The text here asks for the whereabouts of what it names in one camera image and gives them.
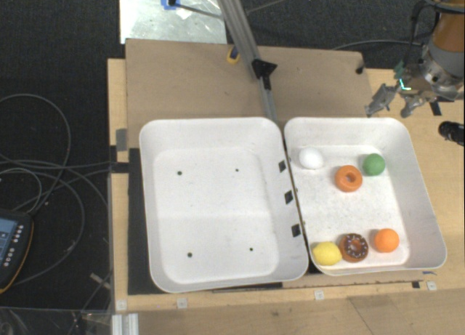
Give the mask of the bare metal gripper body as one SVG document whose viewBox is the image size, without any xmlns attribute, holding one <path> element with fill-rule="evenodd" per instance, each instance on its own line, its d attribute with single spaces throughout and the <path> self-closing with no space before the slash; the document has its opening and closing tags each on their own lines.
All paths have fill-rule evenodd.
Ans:
<svg viewBox="0 0 465 335">
<path fill-rule="evenodd" d="M 407 65 L 398 84 L 399 93 L 407 102 L 464 100 L 463 79 L 425 57 Z"/>
</svg>

